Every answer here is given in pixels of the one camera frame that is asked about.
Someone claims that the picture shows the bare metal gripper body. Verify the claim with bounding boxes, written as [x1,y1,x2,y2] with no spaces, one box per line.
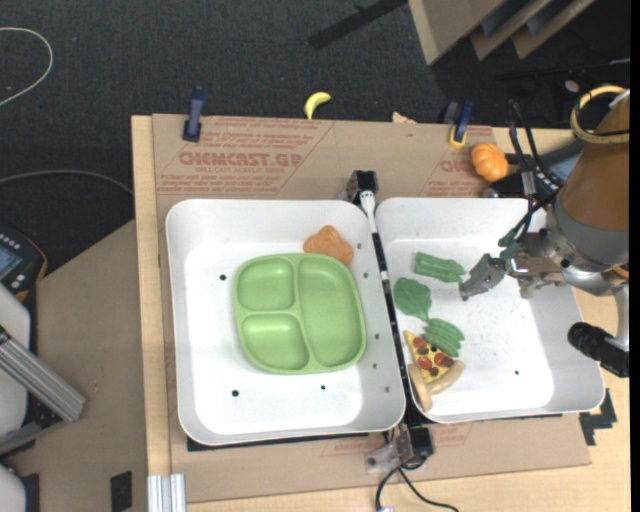
[503,215,630,300]

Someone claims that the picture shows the green toy beans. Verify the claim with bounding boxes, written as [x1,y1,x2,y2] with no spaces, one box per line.
[413,251,467,284]
[422,317,466,359]

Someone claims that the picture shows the green toy leaf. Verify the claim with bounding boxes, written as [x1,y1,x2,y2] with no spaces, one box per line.
[392,277,433,324]

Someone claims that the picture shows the white plastic tray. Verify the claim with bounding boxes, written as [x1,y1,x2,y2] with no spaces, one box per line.
[373,196,606,425]
[164,198,407,446]

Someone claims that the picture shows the toy pizza slice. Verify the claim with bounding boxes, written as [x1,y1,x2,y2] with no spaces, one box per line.
[402,329,466,396]

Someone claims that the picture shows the thin black and white rod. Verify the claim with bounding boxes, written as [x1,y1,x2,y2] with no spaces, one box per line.
[358,191,419,429]

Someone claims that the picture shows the orange toy pumpkin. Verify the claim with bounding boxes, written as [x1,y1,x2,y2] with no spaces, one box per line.
[470,142,510,183]

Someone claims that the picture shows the green divided plate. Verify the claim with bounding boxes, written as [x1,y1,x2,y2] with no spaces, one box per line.
[232,252,368,375]

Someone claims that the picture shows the orange toy biscuit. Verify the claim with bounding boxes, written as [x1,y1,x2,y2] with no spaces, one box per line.
[302,224,355,266]

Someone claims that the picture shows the brown cardboard board red print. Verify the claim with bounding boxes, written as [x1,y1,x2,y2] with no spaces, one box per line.
[151,113,593,504]

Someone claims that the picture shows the yellow banana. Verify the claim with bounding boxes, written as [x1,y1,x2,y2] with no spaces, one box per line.
[304,91,332,121]

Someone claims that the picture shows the black cylinder on white bracket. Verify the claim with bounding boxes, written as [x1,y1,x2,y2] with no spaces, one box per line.
[567,285,630,379]

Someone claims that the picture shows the black block with thin wires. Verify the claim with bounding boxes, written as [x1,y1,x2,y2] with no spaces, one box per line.
[366,424,436,474]
[343,169,379,204]

